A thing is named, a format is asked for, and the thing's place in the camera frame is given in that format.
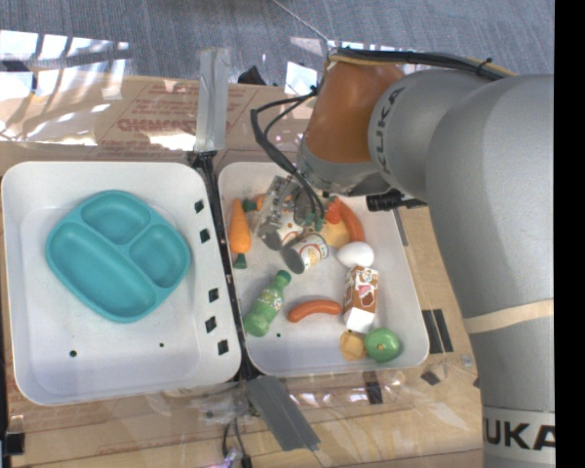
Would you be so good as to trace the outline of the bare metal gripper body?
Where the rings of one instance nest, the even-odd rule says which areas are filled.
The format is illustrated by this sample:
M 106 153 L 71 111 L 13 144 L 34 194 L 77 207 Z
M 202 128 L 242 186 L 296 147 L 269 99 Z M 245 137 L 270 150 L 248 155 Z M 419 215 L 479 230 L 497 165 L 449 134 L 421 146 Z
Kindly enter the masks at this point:
M 279 231 L 287 222 L 310 227 L 318 218 L 319 203 L 308 185 L 294 176 L 276 175 L 263 196 L 255 219 L 255 234 L 265 237 Z

